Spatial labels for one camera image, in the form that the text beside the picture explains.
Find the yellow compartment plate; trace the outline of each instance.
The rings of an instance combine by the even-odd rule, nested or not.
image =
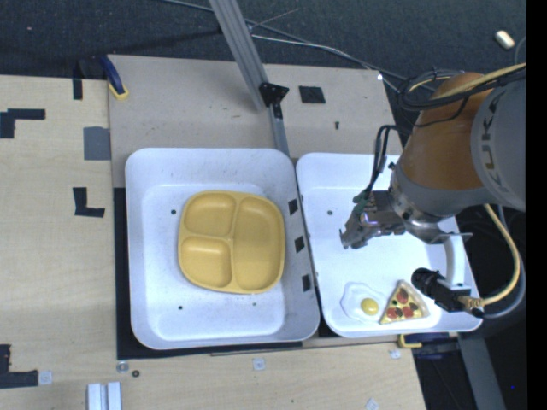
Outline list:
[[[279,282],[285,224],[265,197],[212,190],[193,195],[179,226],[179,265],[195,285],[229,293],[262,293]]]

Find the black tape marking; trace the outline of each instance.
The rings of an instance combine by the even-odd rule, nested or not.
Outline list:
[[[87,207],[87,189],[85,187],[73,187],[74,202],[76,203],[76,211],[74,215],[84,215],[87,217],[103,217],[104,208],[88,208]]]
[[[294,241],[294,247],[297,250],[297,253],[304,249],[304,237],[299,237]]]
[[[323,90],[319,86],[299,86],[302,103],[326,103]]]
[[[15,137],[16,120],[45,120],[45,109],[11,109],[0,113],[0,138]]]
[[[309,277],[309,274],[308,274],[302,277],[302,290],[308,291],[309,289],[311,289],[311,278]]]
[[[84,86],[81,79],[72,79],[72,97],[74,100],[84,99]]]
[[[15,389],[38,385],[38,371],[10,372],[9,357],[11,345],[0,345],[0,389]]]
[[[298,201],[293,199],[289,202],[289,214],[293,215],[296,211],[298,211]]]

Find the white container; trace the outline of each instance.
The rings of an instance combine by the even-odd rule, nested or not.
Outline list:
[[[388,164],[391,161],[397,162],[397,156],[388,157]],[[446,275],[444,246],[425,244],[408,233],[373,238],[360,249],[344,249],[339,230],[345,230],[344,224],[355,205],[352,199],[368,185],[372,166],[372,155],[327,153],[307,154],[297,163],[297,181],[326,323],[343,337],[476,329],[480,319],[464,312],[447,313],[425,296],[423,300],[430,314],[422,319],[380,325],[378,320],[359,320],[345,312],[351,309],[349,296],[357,296],[367,288],[374,298],[380,298],[379,308],[383,310],[397,281],[403,279],[410,283],[418,267],[439,270]],[[386,169],[374,189],[387,190],[390,175],[391,170]],[[458,231],[454,218],[445,220],[441,228]],[[455,257],[465,267],[465,283],[472,287],[472,295],[477,296],[461,239],[456,239],[455,245],[461,249]]]
[[[236,295],[190,283],[177,256],[185,202],[205,190],[264,196],[285,221],[285,270],[269,291]],[[274,149],[141,149],[126,163],[131,323],[152,349],[305,340],[320,313],[290,158]]]

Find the toy pizza slice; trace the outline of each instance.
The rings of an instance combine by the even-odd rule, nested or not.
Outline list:
[[[401,320],[426,318],[427,316],[429,316],[429,310],[420,294],[412,285],[401,280],[397,283],[379,322],[390,324]]]

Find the yellow cable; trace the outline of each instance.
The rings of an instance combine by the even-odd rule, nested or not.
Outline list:
[[[519,276],[521,275],[519,250],[516,248],[513,238],[511,238],[511,236],[507,232],[507,229],[505,229],[505,226],[503,226],[503,223],[497,217],[496,213],[494,213],[494,210],[491,208],[491,206],[486,204],[484,205],[484,207],[486,209],[486,212],[488,213],[488,215],[490,215],[492,221],[496,225],[497,229],[502,233],[503,238],[505,239],[505,241],[507,242],[507,245],[509,246],[509,249],[511,250],[511,255],[513,256],[514,271],[513,271],[513,277],[511,278],[511,280],[509,281],[505,289],[500,291],[497,295],[489,296],[486,298],[460,296],[458,298],[459,301],[465,304],[468,309],[483,307],[485,305],[490,305],[494,302],[500,301],[515,288],[517,282],[519,281]]]
[[[426,80],[422,80],[421,82],[418,82],[417,84],[412,85],[409,89],[409,92],[414,91],[419,86],[422,86],[424,84],[429,84],[429,82],[433,82],[434,80],[450,79],[452,77],[453,76],[442,76],[442,77],[438,77],[438,78],[429,78],[429,79],[426,79]]]
[[[457,86],[455,88],[452,88],[452,90],[448,90],[445,93],[443,93],[441,96],[436,97],[436,99],[442,99],[443,97],[449,97],[454,96],[455,94],[460,94],[461,92],[471,90],[472,88],[484,84],[486,82],[490,82],[491,80],[497,79],[501,76],[504,76],[504,74],[514,72],[515,70],[519,70],[521,68],[524,68],[526,66],[526,63],[523,62],[521,64],[513,65],[511,67],[502,68],[501,70],[497,70],[492,73],[485,74],[484,76],[481,76],[477,79],[470,80],[466,84]]]

